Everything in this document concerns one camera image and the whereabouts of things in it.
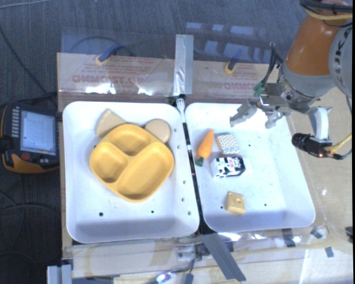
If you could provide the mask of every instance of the orange carrot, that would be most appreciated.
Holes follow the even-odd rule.
[[[202,166],[204,159],[207,159],[210,156],[212,152],[213,135],[214,131],[209,130],[205,138],[202,140],[200,146],[198,147],[197,155],[199,158],[195,161],[197,166]]]

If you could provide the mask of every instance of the yellow plate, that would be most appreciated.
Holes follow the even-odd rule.
[[[175,161],[171,150],[135,124],[121,124],[94,148],[89,165],[111,191],[130,202],[149,198],[169,177]]]

